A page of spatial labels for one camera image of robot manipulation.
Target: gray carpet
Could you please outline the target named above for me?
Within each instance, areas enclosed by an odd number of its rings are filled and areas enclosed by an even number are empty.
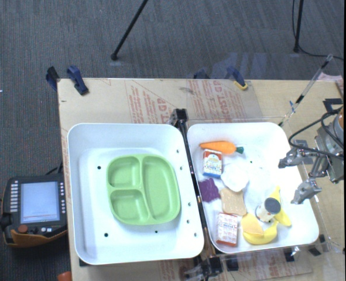
[[[84,78],[223,78],[231,64],[245,79],[310,80],[333,54],[324,72],[344,77],[344,0],[304,0],[298,53],[299,0],[149,0],[111,60],[142,1],[0,0],[0,196],[9,178],[61,161],[51,66],[61,78],[70,65]],[[66,237],[13,249],[0,229],[0,281],[67,270]]]

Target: small box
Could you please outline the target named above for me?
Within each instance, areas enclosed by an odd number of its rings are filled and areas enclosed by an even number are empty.
[[[222,153],[219,151],[205,149],[203,152],[203,175],[221,178]]]
[[[216,243],[236,246],[238,239],[238,216],[226,213],[217,214]]]

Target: controller screen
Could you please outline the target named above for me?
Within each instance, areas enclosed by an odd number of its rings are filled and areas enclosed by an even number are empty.
[[[60,219],[58,182],[23,183],[20,189],[21,224]]]

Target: white plate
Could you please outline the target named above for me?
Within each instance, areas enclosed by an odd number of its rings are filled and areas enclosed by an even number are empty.
[[[68,135],[74,242],[90,265],[192,258],[204,236],[180,131],[167,124],[78,124]],[[170,222],[128,225],[112,214],[106,171],[115,157],[151,153],[174,167],[181,210]]]
[[[223,155],[224,166],[236,163],[243,168],[249,177],[247,186],[243,189],[244,202],[247,212],[255,213],[256,207],[263,202],[277,185],[280,186],[282,208],[288,214],[292,226],[278,224],[278,235],[270,243],[251,245],[242,236],[238,216],[238,244],[230,247],[215,242],[217,231],[217,213],[222,211],[222,203],[218,198],[211,202],[203,202],[205,218],[213,245],[223,253],[239,253],[258,251],[286,246],[306,245],[314,242],[318,237],[318,223],[314,216],[309,200],[303,204],[291,204],[295,189],[302,182],[296,166],[278,168],[279,160],[290,150],[287,136],[277,124],[270,122],[230,123],[230,124],[195,124],[187,132],[191,157],[197,181],[207,179],[203,176],[203,150],[200,143],[211,141],[230,141],[237,146],[244,147],[244,153],[235,152],[232,155]],[[219,190],[225,187],[221,179],[214,178]],[[261,222],[263,229],[270,223]]]
[[[243,190],[249,182],[248,172],[236,163],[228,163],[222,171],[221,180],[233,191]]]

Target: metal stand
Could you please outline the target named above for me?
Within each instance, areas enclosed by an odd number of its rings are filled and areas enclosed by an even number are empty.
[[[299,2],[299,14],[297,17],[297,28],[296,28],[296,36],[295,36],[295,46],[293,51],[298,53],[299,49],[299,36],[300,36],[300,25],[302,24],[302,13],[303,13],[303,4],[304,0],[300,0]]]
[[[133,17],[130,25],[128,26],[125,34],[123,35],[121,41],[119,42],[117,48],[114,50],[114,52],[110,55],[110,58],[112,60],[117,60],[117,53],[119,52],[119,50],[121,49],[122,45],[124,44],[124,41],[126,40],[128,34],[130,33],[131,29],[133,28],[136,20],[138,20],[139,15],[141,14],[141,12],[143,11],[144,6],[147,4],[148,0],[143,0],[141,6],[139,7],[138,11],[136,12],[135,16]]]
[[[194,185],[197,206],[200,213],[201,225],[203,226],[203,234],[204,234],[204,250],[205,250],[205,260],[199,263],[195,268],[192,268],[185,272],[186,280],[188,281],[199,281],[199,280],[207,280],[209,277],[217,276],[222,273],[223,268],[221,264],[221,259],[216,255],[215,248],[211,245],[209,230],[207,226],[207,220],[205,218],[203,201],[200,196],[200,191],[198,188],[198,183],[196,180],[196,175],[194,171],[194,166],[191,158],[191,152],[189,147],[189,141],[187,139],[187,126],[186,123],[189,120],[187,115],[187,110],[182,109],[174,109],[171,113],[169,120],[166,122],[167,124],[176,127],[182,134],[184,145],[186,147],[187,160],[189,161],[191,178]]]

